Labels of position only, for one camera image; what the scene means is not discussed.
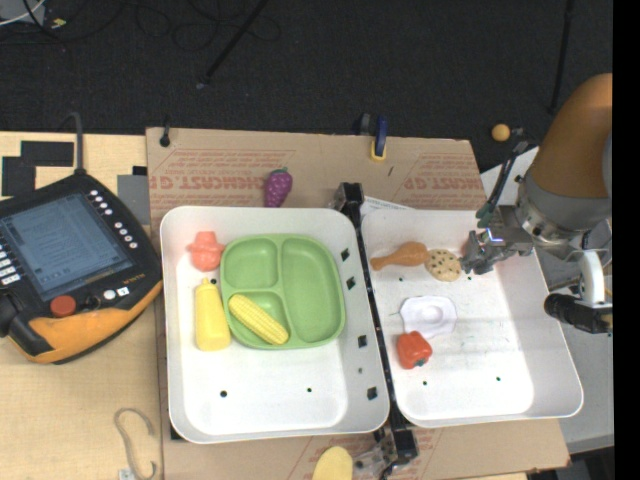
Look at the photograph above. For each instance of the yellow corn cob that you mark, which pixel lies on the yellow corn cob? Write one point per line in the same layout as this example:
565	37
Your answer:
257	319

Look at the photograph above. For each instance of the purple grapes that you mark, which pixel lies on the purple grapes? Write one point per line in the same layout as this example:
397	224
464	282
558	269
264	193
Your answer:
277	188

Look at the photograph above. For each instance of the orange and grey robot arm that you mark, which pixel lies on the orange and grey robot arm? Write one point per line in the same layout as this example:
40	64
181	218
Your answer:
575	148

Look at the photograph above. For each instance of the brown chicken drumstick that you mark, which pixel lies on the brown chicken drumstick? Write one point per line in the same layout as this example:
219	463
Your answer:
407	255

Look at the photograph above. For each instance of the pink hat-shaped toy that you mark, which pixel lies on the pink hat-shaped toy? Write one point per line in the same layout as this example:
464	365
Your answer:
206	253

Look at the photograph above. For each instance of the small yellow ball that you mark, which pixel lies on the small yellow ball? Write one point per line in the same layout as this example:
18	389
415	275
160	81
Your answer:
500	132

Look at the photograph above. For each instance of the brown cardboard board red print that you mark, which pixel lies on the brown cardboard board red print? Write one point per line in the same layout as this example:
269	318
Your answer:
320	178

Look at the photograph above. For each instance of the white fried egg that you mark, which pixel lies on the white fried egg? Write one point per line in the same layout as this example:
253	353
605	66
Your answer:
430	315

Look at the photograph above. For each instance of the red bell pepper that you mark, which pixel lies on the red bell pepper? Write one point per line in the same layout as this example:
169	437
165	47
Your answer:
412	350

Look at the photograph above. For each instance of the chocolate chip biscuit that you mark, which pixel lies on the chocolate chip biscuit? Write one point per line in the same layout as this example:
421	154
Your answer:
442	265

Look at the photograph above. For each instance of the green divided plate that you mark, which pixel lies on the green divided plate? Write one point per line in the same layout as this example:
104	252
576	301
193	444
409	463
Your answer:
310	288

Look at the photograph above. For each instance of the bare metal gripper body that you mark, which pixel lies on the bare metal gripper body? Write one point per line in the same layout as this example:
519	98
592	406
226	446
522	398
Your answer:
510	235

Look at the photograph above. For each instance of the yellow mustard bottle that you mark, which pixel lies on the yellow mustard bottle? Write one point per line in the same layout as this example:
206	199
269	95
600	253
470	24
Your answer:
211	320

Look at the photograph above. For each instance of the white plastic tray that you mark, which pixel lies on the white plastic tray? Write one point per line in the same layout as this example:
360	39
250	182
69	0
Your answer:
260	393
480	368

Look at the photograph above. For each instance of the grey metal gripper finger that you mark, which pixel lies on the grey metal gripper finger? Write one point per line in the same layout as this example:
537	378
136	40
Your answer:
476	242
477	265

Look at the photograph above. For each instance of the black cylinder on white bracket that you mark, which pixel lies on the black cylinder on white bracket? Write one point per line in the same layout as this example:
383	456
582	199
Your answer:
575	313

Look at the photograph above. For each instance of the pale yellow oval toy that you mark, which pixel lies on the pale yellow oval toy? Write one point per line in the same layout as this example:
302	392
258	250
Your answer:
332	465

